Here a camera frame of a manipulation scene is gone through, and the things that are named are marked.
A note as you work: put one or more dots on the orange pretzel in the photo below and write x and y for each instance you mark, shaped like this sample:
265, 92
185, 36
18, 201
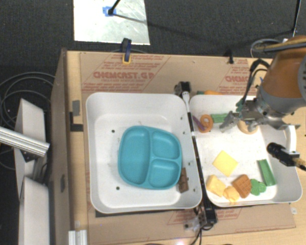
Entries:
201, 126

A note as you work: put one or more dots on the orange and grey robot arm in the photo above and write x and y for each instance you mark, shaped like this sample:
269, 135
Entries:
283, 70

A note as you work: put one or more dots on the black cylinder on white bracket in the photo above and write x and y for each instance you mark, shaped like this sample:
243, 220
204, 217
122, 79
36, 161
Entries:
280, 150

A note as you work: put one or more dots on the purple toy stick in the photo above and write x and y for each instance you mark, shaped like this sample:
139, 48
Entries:
197, 121

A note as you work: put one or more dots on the yellow cheese slice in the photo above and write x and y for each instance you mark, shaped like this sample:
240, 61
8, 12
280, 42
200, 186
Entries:
225, 163

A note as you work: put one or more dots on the green broccoli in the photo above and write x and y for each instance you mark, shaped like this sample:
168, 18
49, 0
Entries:
257, 187

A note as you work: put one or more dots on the blue divided plate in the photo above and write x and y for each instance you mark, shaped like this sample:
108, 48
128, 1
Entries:
142, 157

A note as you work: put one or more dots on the green celery stick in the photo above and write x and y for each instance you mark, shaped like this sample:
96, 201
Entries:
266, 172

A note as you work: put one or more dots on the brown cardboard board red print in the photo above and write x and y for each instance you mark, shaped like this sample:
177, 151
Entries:
148, 73

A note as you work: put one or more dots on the brown chocolate bar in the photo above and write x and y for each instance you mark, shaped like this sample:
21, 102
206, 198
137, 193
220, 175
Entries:
183, 181

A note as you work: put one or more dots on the beige round toy bread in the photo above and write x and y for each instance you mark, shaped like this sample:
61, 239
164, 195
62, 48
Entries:
242, 129

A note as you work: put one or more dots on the thin black and white rod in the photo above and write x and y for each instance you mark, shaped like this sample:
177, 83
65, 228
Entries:
193, 136

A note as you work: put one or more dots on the green toy vegetable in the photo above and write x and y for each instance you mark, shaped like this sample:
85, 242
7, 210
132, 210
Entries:
218, 118

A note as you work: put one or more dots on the orange carrot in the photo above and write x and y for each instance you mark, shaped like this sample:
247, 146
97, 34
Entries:
211, 92

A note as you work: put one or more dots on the yellow cheese wedge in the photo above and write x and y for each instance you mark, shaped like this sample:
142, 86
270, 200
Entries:
214, 185

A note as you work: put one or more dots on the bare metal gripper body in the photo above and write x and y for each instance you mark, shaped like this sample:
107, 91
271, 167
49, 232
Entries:
255, 115

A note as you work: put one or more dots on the white plastic tray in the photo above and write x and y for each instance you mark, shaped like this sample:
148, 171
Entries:
244, 147
107, 162

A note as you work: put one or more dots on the orange waffle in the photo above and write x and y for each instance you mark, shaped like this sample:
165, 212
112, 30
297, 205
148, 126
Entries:
242, 186

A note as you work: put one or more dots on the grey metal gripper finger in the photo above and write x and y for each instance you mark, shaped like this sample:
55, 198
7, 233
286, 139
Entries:
233, 116
225, 127

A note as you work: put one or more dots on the small yellow toy chunk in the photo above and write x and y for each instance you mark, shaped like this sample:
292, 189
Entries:
231, 194

